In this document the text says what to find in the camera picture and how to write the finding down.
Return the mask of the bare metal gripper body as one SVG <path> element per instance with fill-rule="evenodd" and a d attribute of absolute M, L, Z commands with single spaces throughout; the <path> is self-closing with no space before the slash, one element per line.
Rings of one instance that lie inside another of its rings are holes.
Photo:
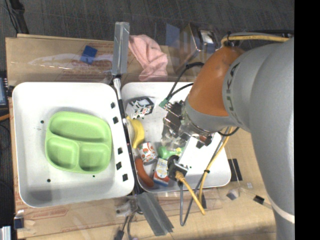
<path fill-rule="evenodd" d="M 167 113 L 163 118 L 163 130 L 170 130 L 172 140 L 173 135 L 187 134 L 187 142 L 194 137 L 200 144 L 211 144 L 213 134 L 201 129 L 191 121 L 183 101 L 169 102 L 164 106 L 164 110 Z"/>

